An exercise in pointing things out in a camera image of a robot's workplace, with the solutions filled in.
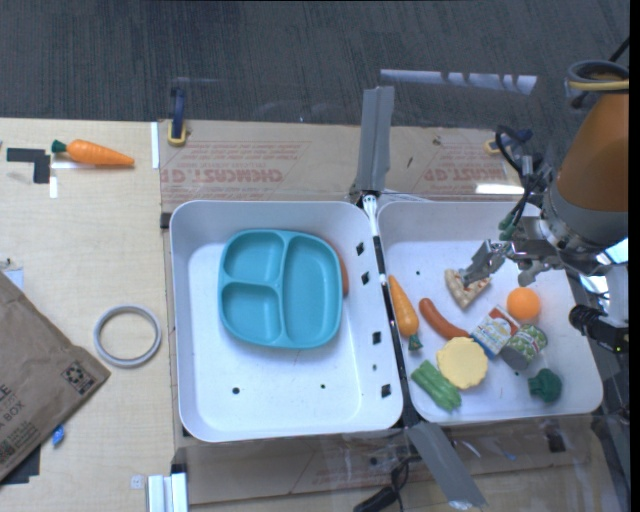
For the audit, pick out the white plastic tray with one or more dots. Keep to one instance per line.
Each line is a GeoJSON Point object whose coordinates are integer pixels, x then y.
{"type": "Point", "coordinates": [280, 390]}
{"type": "Point", "coordinates": [500, 400]}

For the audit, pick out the small green labelled can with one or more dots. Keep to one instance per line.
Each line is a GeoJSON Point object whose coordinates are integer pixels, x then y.
{"type": "Point", "coordinates": [525, 346]}

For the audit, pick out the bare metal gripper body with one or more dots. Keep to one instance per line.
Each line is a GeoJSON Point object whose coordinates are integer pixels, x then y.
{"type": "Point", "coordinates": [575, 252]}

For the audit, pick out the blue divided plate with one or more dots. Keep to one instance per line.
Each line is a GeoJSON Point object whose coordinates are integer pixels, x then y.
{"type": "Point", "coordinates": [310, 290]}

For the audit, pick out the green broccoli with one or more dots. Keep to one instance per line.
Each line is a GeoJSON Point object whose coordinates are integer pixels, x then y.
{"type": "Point", "coordinates": [546, 386]}

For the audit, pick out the small white printed carton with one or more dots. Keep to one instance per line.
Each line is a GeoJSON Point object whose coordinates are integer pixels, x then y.
{"type": "Point", "coordinates": [494, 331]}

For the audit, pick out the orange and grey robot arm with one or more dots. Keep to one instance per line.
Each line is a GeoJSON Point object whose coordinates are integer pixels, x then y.
{"type": "Point", "coordinates": [597, 150]}

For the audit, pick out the yellow round biscuit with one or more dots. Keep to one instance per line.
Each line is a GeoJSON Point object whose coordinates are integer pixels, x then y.
{"type": "Point", "coordinates": [462, 363]}

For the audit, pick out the black cylinder on white bracket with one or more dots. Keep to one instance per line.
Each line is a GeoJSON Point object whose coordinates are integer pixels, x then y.
{"type": "Point", "coordinates": [597, 325]}

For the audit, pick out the orange ball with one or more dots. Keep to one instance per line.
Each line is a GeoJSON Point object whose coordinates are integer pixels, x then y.
{"type": "Point", "coordinates": [523, 303]}

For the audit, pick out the orange carrot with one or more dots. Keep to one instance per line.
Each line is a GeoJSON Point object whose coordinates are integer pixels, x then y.
{"type": "Point", "coordinates": [404, 310]}
{"type": "Point", "coordinates": [95, 153]}

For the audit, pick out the brown paper envelope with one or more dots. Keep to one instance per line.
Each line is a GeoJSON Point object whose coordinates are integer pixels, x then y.
{"type": "Point", "coordinates": [35, 360]}

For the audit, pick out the green beans bundle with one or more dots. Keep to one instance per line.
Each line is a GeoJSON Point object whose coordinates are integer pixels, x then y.
{"type": "Point", "coordinates": [436, 386]}

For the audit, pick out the pizza slice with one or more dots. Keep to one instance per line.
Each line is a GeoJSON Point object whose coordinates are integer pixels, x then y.
{"type": "Point", "coordinates": [462, 295]}

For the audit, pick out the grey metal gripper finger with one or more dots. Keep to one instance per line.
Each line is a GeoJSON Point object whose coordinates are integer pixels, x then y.
{"type": "Point", "coordinates": [480, 265]}
{"type": "Point", "coordinates": [534, 272]}

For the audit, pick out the small blue wrapper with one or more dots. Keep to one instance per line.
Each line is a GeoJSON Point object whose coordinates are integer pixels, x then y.
{"type": "Point", "coordinates": [58, 435]}

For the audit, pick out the brown cardboard board red print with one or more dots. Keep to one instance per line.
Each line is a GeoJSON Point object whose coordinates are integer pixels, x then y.
{"type": "Point", "coordinates": [260, 170]}

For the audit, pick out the orange sausage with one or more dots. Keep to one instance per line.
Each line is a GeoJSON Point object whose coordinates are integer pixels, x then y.
{"type": "Point", "coordinates": [344, 275]}
{"type": "Point", "coordinates": [440, 322]}

